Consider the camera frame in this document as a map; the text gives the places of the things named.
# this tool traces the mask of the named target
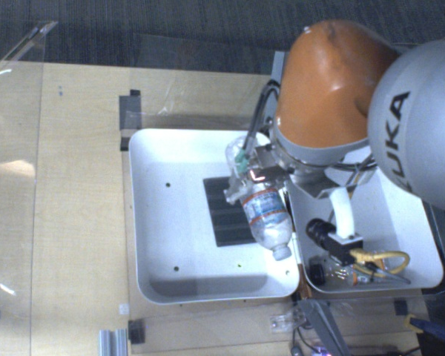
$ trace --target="bottle label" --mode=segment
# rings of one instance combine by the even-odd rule
[[[285,217],[282,214],[286,213],[286,208],[275,188],[268,188],[252,194],[243,202],[243,207],[249,225],[263,217],[268,220],[266,224],[277,224]]]

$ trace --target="wooden table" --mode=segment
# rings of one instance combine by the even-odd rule
[[[135,280],[128,275],[119,96],[140,89],[144,104],[156,103],[151,109],[166,102],[167,106],[175,103],[177,113],[232,112],[250,117],[268,77],[55,64],[44,64],[43,71],[31,354],[97,355],[99,330],[127,326],[129,281]],[[26,90],[25,85],[10,88]],[[0,355],[29,353],[26,349],[10,352],[4,339],[10,336],[0,334]],[[412,332],[346,340],[359,346],[391,344],[402,350],[418,344]],[[283,340],[161,355],[290,352],[289,342]]]

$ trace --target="black mat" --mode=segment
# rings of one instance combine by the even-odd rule
[[[228,181],[227,177],[203,180],[216,245],[255,243],[241,204],[225,201],[223,190],[229,187]]]

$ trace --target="white tray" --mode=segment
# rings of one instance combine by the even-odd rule
[[[137,281],[160,304],[286,297],[300,275],[256,243],[216,247],[203,180],[228,177],[237,131],[144,129],[130,142]]]

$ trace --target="black cable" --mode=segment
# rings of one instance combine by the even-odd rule
[[[335,163],[332,167],[338,170],[342,171],[368,171],[375,169],[378,164],[376,162],[370,162],[368,165],[366,165],[362,170],[359,169],[360,164],[356,163]]]
[[[295,332],[297,331],[297,329],[294,329],[293,332],[291,333],[291,346],[295,347]]]
[[[404,352],[401,356],[408,356],[408,355],[411,355],[412,353],[414,353],[415,351],[420,351],[420,350],[421,350],[420,347],[415,347],[415,348],[410,349],[407,352]]]
[[[303,344],[305,344],[307,347],[309,347],[312,351],[314,351],[314,352],[316,352],[316,353],[319,352],[319,349],[316,349],[315,347],[310,346],[310,345],[305,341],[305,339],[303,339],[302,332],[300,331],[300,327],[297,327],[297,332],[298,332],[298,336],[300,336],[300,340],[302,341]]]
[[[354,166],[351,176],[346,181],[346,186],[349,185],[358,175],[360,175],[364,171],[370,170],[370,168],[376,168],[378,166],[374,157],[372,156],[372,154],[368,155],[362,161],[362,163],[356,163],[356,164],[340,164],[340,163],[338,163],[337,165],[338,166],[340,166],[340,165],[353,165]],[[353,194],[355,192],[355,188],[356,187],[353,188],[351,194]],[[328,222],[331,223],[333,221],[333,218],[334,218],[334,209],[332,209],[332,211],[329,214]]]
[[[276,98],[278,98],[280,85],[277,81],[270,79],[267,84],[262,89],[259,96],[259,101],[257,102],[256,108],[254,110],[254,115],[252,116],[251,124],[247,132],[247,137],[245,138],[243,150],[245,151],[248,146],[248,141],[250,138],[255,138],[259,127],[261,126],[261,121],[263,120],[263,113],[266,109],[266,103],[271,93],[275,93]]]

